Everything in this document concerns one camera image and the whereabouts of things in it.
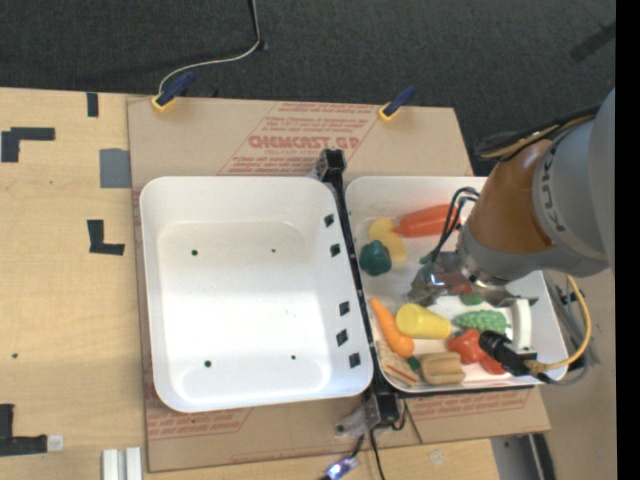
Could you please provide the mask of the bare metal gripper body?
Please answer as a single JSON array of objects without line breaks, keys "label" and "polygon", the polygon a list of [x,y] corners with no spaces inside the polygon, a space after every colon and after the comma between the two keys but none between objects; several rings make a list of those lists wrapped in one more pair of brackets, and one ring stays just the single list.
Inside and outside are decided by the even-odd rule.
[{"label": "bare metal gripper body", "polygon": [[458,251],[440,252],[435,263],[446,274],[445,286],[438,286],[448,294],[475,294],[490,299],[506,290],[506,280],[490,274],[469,254]]}]

